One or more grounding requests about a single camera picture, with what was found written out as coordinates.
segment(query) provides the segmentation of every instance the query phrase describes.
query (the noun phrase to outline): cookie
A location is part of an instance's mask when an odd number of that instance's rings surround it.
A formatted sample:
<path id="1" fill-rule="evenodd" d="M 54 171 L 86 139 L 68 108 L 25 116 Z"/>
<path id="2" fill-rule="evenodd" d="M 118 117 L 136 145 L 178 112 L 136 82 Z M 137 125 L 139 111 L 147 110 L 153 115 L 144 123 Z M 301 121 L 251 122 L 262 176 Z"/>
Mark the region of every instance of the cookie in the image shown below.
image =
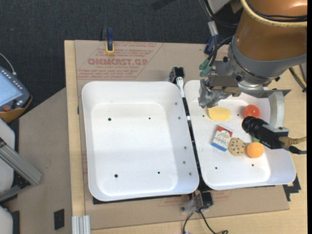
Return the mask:
<path id="1" fill-rule="evenodd" d="M 245 154 L 246 144 L 239 138 L 231 138 L 228 150 L 234 156 L 241 156 Z"/>

